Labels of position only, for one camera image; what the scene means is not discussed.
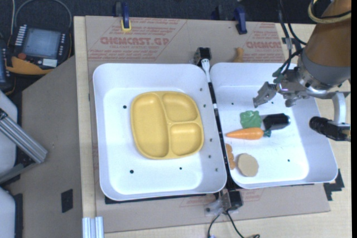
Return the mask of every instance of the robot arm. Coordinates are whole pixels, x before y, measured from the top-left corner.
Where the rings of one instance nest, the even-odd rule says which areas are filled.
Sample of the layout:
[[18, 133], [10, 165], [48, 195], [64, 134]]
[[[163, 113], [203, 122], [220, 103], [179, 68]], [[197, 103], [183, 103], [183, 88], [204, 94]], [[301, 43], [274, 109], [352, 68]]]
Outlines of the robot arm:
[[274, 83], [265, 82], [253, 104], [258, 107], [277, 93], [285, 98], [286, 107], [310, 96], [332, 99], [334, 119], [312, 118], [310, 127], [334, 140], [350, 140], [350, 127], [344, 123], [345, 97], [349, 93], [329, 90], [351, 78], [351, 0], [331, 0], [320, 18], [313, 13], [313, 5], [317, 1], [313, 0], [308, 8], [310, 18], [317, 25], [306, 47], [291, 55], [299, 56], [297, 66], [276, 71]]

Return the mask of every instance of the metal clamp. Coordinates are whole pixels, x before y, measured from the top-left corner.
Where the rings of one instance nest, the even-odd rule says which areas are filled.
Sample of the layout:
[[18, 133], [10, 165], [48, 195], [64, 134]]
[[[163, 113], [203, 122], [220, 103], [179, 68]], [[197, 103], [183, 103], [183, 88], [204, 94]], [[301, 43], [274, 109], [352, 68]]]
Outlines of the metal clamp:
[[[13, 121], [7, 113], [0, 108], [0, 132], [14, 142], [22, 151], [24, 151], [35, 163], [40, 164], [45, 161], [47, 150], [31, 138], [25, 131]], [[0, 177], [0, 183], [3, 183], [18, 174], [25, 168], [18, 164]]]
[[245, 11], [243, 7], [237, 7], [234, 10], [234, 19], [238, 22], [236, 28], [240, 35], [247, 34], [247, 28], [245, 26]]
[[122, 31], [128, 32], [132, 30], [132, 23], [129, 19], [129, 6], [127, 2], [115, 2], [113, 6], [113, 17], [122, 17], [120, 21]]
[[236, 211], [243, 206], [240, 192], [237, 190], [223, 189], [218, 193], [214, 202], [205, 206], [205, 216], [217, 216], [226, 211]]

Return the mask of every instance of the yellow divided plate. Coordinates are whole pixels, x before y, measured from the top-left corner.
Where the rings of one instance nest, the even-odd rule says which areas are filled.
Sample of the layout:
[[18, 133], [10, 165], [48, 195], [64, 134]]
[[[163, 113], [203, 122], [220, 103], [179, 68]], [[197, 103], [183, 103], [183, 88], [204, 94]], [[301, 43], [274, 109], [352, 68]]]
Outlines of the yellow divided plate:
[[131, 125], [136, 147], [151, 159], [189, 156], [204, 142], [197, 105], [184, 93], [153, 91], [136, 96]]

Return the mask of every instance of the controller screen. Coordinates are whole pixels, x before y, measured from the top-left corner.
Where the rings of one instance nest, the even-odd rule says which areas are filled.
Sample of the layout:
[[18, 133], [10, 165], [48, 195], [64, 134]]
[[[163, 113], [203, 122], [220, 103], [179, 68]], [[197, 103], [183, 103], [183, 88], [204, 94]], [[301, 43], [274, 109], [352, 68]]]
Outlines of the controller screen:
[[61, 33], [57, 31], [29, 28], [23, 53], [34, 57], [56, 59]]

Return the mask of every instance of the blue clamp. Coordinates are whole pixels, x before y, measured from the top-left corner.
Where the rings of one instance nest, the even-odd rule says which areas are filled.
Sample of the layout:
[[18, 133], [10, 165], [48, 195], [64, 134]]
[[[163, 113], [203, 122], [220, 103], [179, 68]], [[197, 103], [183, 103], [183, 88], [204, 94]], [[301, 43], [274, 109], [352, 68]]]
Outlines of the blue clamp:
[[122, 24], [122, 30], [127, 32], [131, 31], [132, 24], [129, 19], [129, 7], [126, 2], [115, 2], [113, 6], [113, 17], [123, 17], [120, 21]]
[[247, 34], [247, 28], [245, 27], [245, 11], [243, 7], [237, 7], [234, 10], [234, 19], [238, 21], [236, 28], [239, 34]]
[[222, 5], [218, 5], [211, 13], [211, 20], [221, 20]]

